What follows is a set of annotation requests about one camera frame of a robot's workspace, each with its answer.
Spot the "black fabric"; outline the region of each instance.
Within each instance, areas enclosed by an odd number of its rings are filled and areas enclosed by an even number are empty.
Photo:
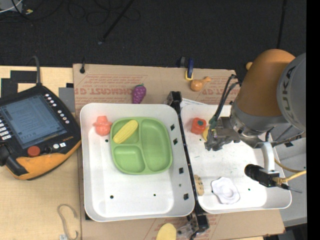
[[[0,13],[0,63],[88,64],[235,69],[276,48],[284,0],[24,0],[21,16]],[[108,11],[110,4],[114,10]],[[307,0],[287,0],[279,48],[306,52]]]

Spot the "green plate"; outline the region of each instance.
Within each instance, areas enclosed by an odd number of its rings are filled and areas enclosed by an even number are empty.
[[[138,122],[138,129],[125,142],[115,143],[115,134],[132,119]],[[152,117],[125,117],[113,122],[110,145],[115,166],[126,174],[162,173],[173,161],[168,130],[160,120]]]

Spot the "purple eggplant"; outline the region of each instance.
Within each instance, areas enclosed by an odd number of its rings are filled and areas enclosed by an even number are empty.
[[[147,94],[147,88],[144,84],[138,84],[134,87],[132,91],[132,103],[133,104],[140,104],[144,97]]]

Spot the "white tray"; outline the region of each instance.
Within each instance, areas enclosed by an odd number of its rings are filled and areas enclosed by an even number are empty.
[[[223,106],[221,116],[230,115],[230,105]],[[194,175],[203,182],[204,195],[198,196],[200,206],[210,214],[221,214],[251,210],[284,209],[292,201],[291,192],[279,187],[265,187],[245,175],[245,167],[254,164],[264,167],[261,149],[253,149],[244,142],[229,143],[218,151],[205,149],[205,140],[201,135],[191,132],[195,117],[208,123],[217,110],[217,105],[190,104],[181,109],[181,119]],[[281,167],[275,169],[280,177],[285,177]],[[220,177],[230,178],[237,187],[240,200],[233,204],[222,204],[212,193],[211,182]]]
[[[98,116],[107,116],[110,122],[125,117],[160,120],[171,140],[171,167],[162,173],[148,175],[131,175],[118,170],[112,159],[110,134],[99,136],[93,126]],[[182,217],[193,211],[195,199],[179,119],[172,107],[165,104],[90,103],[81,109],[80,123],[84,207],[92,220]]]

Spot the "white cable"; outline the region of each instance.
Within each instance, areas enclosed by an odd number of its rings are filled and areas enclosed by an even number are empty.
[[[21,4],[22,1],[23,1],[23,0],[20,0],[19,2],[17,2],[15,6],[18,6],[19,4]],[[8,9],[0,10],[0,13],[4,13],[4,12],[7,12],[7,11],[10,11],[11,9],[14,9],[14,8],[15,8],[15,7],[12,6],[12,7],[8,8]]]

